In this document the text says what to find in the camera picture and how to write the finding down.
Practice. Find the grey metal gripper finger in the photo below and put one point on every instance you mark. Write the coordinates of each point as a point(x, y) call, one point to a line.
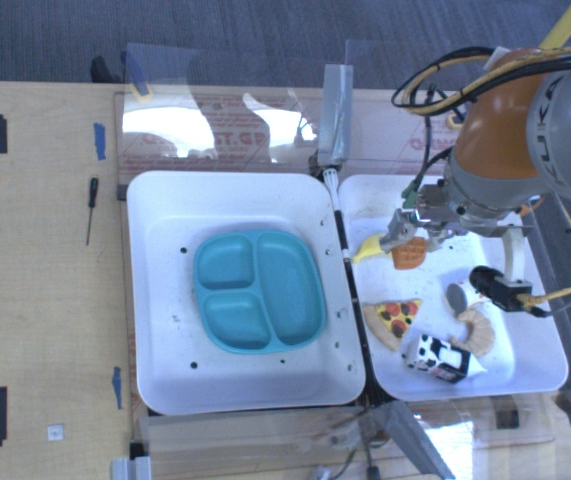
point(399, 230)
point(439, 239)

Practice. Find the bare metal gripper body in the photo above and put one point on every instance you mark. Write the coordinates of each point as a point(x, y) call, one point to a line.
point(437, 208)

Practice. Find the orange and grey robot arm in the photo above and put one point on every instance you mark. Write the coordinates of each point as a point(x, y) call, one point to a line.
point(500, 133)

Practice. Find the orange waffle biscuit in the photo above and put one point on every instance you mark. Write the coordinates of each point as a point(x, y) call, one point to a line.
point(409, 257)

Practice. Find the yellow banana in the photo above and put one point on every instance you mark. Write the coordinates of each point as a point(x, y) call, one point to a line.
point(367, 250)

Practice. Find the pizza slice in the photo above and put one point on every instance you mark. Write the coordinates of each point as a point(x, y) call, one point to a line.
point(390, 318)

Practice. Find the beige croissant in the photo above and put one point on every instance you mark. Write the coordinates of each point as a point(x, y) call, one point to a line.
point(480, 335)

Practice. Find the black and white cow-print carton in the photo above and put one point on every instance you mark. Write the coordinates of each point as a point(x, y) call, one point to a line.
point(440, 358)

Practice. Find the white plastic tray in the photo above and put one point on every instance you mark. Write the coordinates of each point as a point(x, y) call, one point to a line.
point(525, 358)
point(165, 293)

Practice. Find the blue divided plate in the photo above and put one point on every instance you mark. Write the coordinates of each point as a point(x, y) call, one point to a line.
point(265, 293)

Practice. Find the black screwdriver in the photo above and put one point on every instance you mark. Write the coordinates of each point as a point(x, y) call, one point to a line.
point(92, 203)

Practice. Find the black cylinder on white bracket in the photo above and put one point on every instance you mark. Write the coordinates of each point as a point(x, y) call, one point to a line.
point(500, 288)

